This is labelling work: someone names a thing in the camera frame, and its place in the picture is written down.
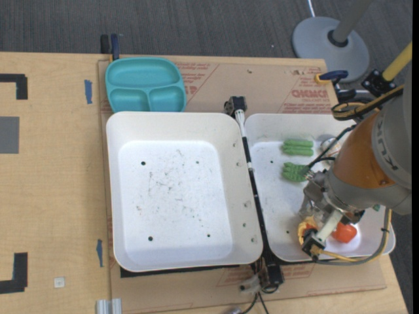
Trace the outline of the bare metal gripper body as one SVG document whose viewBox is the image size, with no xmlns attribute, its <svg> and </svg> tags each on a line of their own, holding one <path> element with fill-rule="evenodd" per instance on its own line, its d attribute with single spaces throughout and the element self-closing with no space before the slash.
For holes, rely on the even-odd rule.
<svg viewBox="0 0 419 314">
<path fill-rule="evenodd" d="M 347 212 L 342 202 L 333 192 L 328 181 L 327 170 L 310 172 L 306 178 L 308 182 L 303 189 L 304 197 L 308 197 L 313 201 L 313 215 L 330 215 L 334 211 L 340 214 Z"/>
</svg>

